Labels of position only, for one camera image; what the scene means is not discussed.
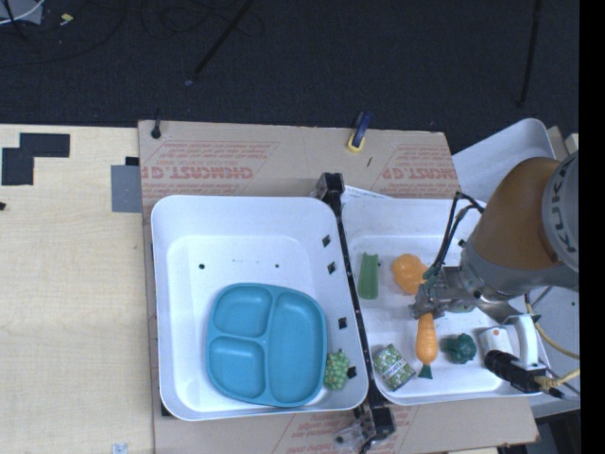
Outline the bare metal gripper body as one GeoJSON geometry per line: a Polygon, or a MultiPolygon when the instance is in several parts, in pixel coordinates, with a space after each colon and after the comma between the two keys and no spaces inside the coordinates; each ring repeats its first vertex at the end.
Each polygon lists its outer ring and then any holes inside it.
{"type": "Polygon", "coordinates": [[[439,304],[447,305],[447,312],[467,313],[477,307],[482,293],[482,281],[465,267],[430,267],[423,273],[417,294],[426,297],[426,313],[432,313],[439,304]]]}

